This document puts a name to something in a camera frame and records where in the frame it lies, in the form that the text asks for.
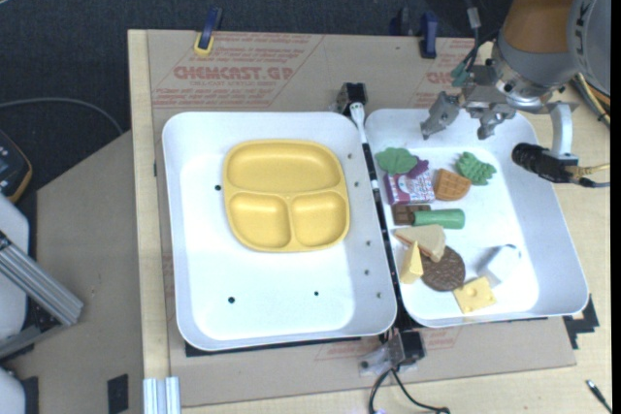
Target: yellow and blue clamp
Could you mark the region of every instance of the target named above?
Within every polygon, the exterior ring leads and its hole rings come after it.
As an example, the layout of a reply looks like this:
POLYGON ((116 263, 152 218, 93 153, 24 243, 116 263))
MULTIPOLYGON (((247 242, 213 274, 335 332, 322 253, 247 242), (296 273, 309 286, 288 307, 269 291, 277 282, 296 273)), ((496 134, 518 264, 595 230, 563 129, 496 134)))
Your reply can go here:
POLYGON ((222 9, 219 7, 211 7, 207 14, 207 21, 203 32, 199 33, 194 42, 194 52, 201 57, 207 57, 213 48, 213 31, 220 27, 222 21, 222 9))

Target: blue clamp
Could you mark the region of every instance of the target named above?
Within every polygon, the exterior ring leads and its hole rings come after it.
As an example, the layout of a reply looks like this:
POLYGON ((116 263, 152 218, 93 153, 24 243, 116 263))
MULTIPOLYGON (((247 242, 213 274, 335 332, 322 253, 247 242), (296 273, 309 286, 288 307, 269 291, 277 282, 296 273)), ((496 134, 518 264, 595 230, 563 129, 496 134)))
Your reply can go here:
POLYGON ((435 59, 436 54, 436 36, 438 35, 438 18, 431 11, 426 12, 420 17, 420 32, 422 40, 420 41, 420 55, 425 59, 435 59))
POLYGON ((205 21, 205 27, 203 32, 199 33, 194 42, 194 52, 197 55, 206 57, 210 54, 213 48, 213 31, 220 27, 222 21, 222 9, 219 7, 211 7, 207 14, 207 21, 205 21))

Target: green cylinder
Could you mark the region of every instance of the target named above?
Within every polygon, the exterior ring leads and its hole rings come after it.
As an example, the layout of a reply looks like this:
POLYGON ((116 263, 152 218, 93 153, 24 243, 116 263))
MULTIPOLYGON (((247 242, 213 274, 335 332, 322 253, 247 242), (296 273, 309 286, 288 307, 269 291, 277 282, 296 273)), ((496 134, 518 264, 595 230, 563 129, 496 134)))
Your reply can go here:
POLYGON ((414 213, 412 226, 439 224, 447 230, 461 230, 466 224, 466 214, 460 208, 418 210, 414 213))

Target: white tray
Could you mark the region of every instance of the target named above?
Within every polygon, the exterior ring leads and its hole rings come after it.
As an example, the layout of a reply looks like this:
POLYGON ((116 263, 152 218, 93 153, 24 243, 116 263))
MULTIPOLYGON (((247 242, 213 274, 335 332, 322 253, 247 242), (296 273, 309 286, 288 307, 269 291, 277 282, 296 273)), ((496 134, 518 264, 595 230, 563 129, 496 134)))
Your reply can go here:
POLYGON ((353 123, 334 112, 183 112, 162 135, 177 321, 208 351, 382 334, 397 304, 367 167, 353 123), (311 140, 340 160, 350 205, 342 242, 266 253, 229 228, 222 166, 250 140, 311 140))
MULTIPOLYGON (((537 143, 531 124, 522 115, 503 123, 496 136, 480 141, 478 121, 462 112, 446 130, 423 140, 420 122, 424 110, 380 110, 366 122, 374 154, 385 148, 403 147, 428 160, 432 172, 455 171, 454 164, 465 152, 492 164, 498 171, 488 185, 471 186, 460 201, 435 200, 432 209, 460 208, 466 213, 463 230, 444 230, 446 244, 466 264, 466 280, 477 277, 475 268, 494 246, 511 243, 522 250, 515 272, 493 289, 497 303, 463 314, 452 292, 438 292, 422 280, 400 284, 404 307, 421 325, 440 328, 490 321, 570 315, 582 310, 588 289, 582 268, 559 207, 552 184, 515 165, 511 151, 518 143, 537 143)), ((392 211, 383 185, 384 172, 376 164, 384 213, 391 234, 397 268, 405 246, 393 235, 392 211)))

